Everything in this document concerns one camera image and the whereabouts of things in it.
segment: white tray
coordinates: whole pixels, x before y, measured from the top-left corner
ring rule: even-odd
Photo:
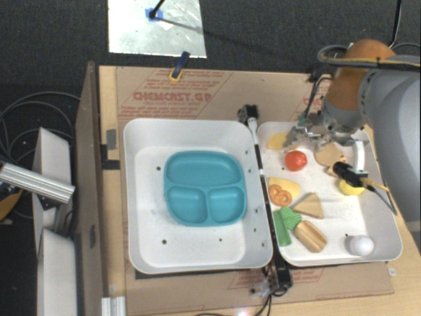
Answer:
[[[175,221],[164,199],[164,166],[179,151],[219,151],[236,158],[245,177],[247,209],[228,226]],[[233,121],[135,119],[124,129],[129,255],[144,273],[265,266],[271,259],[264,198],[253,138]]]
[[[290,179],[301,186],[299,197],[291,206],[298,203],[303,196],[316,192],[324,212],[324,219],[315,219],[303,215],[304,220],[311,221],[328,239],[328,244],[320,253],[310,252],[296,237],[291,234],[292,244],[280,247],[284,259],[298,267],[315,265],[335,265],[369,261],[389,261],[396,259],[402,252],[402,241],[395,218],[385,203],[375,194],[364,191],[359,196],[344,196],[337,186],[338,178],[324,172],[324,167],[314,160],[314,153],[309,140],[300,144],[299,150],[307,156],[306,167],[291,172],[284,167],[284,152],[267,149],[271,135],[277,132],[288,132],[295,122],[267,122],[259,127],[258,137],[262,162],[266,178],[278,177]],[[364,142],[365,170],[369,177],[382,183],[378,166],[368,136],[358,131],[354,138]],[[343,152],[348,164],[353,164],[351,147],[338,148]],[[271,204],[272,210],[279,209]],[[365,257],[351,255],[345,247],[348,236],[366,235],[373,239],[374,251]]]

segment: blue divided plate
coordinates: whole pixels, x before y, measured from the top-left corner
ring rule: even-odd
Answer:
[[[247,206],[241,166],[221,152],[173,154],[165,164],[164,192],[171,216],[188,226],[233,224]]]

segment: toy tomato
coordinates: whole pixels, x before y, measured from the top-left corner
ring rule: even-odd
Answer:
[[[290,151],[285,156],[285,165],[290,171],[299,171],[307,165],[307,157],[301,151]]]

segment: cardboard box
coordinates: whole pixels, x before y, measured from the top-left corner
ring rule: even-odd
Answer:
[[[263,278],[260,269],[159,277],[136,273],[127,256],[121,133],[136,117],[235,120],[245,104],[259,106],[260,123],[296,120],[307,106],[308,75],[186,70],[173,84],[170,69],[101,66],[97,109],[94,71],[90,64],[76,126],[85,315],[99,315],[100,296],[126,296],[129,316],[261,305],[261,298],[250,294]],[[326,90],[322,86],[320,95]],[[317,99],[313,110],[320,105]],[[292,276],[293,288],[274,303],[393,293],[385,263],[294,269]]]

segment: dark floor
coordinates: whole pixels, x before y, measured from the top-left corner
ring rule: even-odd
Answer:
[[[200,0],[207,59],[190,68],[310,72],[317,51],[362,38],[391,41],[396,0]],[[420,41],[421,0],[403,0],[397,42]],[[175,59],[108,53],[107,0],[0,0],[0,111],[32,93],[79,95],[88,61],[172,66]],[[402,53],[419,55],[416,49]],[[76,104],[46,96],[71,121]],[[7,117],[9,139],[39,125],[65,130],[54,110],[23,107]],[[16,143],[18,157],[36,137]],[[31,159],[23,159],[31,166]],[[23,199],[17,210],[31,214]],[[9,216],[0,225],[0,316],[34,315],[36,258],[32,222]]]

